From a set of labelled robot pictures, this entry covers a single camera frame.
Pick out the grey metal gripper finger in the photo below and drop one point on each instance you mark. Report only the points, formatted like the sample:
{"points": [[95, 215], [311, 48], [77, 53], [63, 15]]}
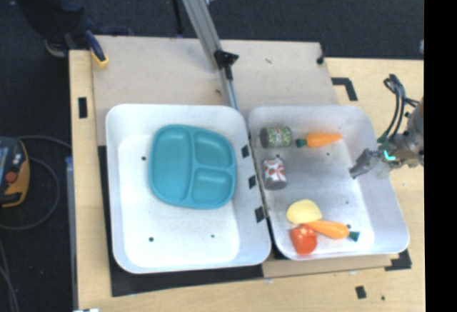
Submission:
{"points": [[362, 162], [382, 168]]}

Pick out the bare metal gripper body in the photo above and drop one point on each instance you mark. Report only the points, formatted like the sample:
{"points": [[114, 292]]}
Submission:
{"points": [[407, 146]]}

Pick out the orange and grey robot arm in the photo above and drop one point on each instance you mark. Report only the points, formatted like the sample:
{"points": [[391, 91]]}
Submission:
{"points": [[418, 122]]}

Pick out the white plastic tray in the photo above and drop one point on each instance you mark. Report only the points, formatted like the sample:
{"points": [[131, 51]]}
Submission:
{"points": [[321, 178], [185, 232]]}

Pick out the orange carrot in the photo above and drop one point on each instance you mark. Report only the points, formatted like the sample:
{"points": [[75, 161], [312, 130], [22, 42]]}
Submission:
{"points": [[321, 140], [330, 229]]}

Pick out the yellow rounded toy food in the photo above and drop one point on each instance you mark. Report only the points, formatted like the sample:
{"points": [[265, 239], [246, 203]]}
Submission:
{"points": [[303, 211]]}

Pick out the red and white can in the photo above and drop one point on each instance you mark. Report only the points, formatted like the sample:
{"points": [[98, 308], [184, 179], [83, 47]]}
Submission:
{"points": [[274, 173]]}

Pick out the green and white can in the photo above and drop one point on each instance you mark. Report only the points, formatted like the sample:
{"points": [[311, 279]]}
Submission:
{"points": [[276, 136]]}

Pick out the blue divided plate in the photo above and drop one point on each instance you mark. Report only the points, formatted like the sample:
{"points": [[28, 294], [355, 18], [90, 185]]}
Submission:
{"points": [[178, 167]]}

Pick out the pale wood board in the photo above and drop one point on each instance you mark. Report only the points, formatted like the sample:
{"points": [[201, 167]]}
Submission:
{"points": [[160, 71]]}

